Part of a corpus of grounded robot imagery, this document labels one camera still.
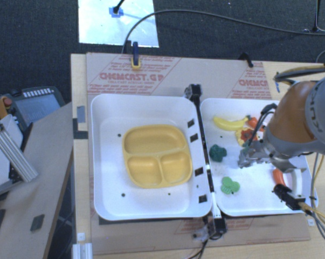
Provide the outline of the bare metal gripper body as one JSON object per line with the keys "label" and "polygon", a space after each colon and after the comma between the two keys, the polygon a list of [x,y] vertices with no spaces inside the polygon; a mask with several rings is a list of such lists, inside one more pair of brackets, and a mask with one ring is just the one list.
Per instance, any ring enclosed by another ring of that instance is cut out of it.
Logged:
{"label": "bare metal gripper body", "polygon": [[294,166],[290,158],[291,156],[278,152],[267,140],[252,141],[240,151],[238,167],[251,167],[254,163],[271,163],[283,173],[297,169],[301,172],[306,170],[305,167]]}

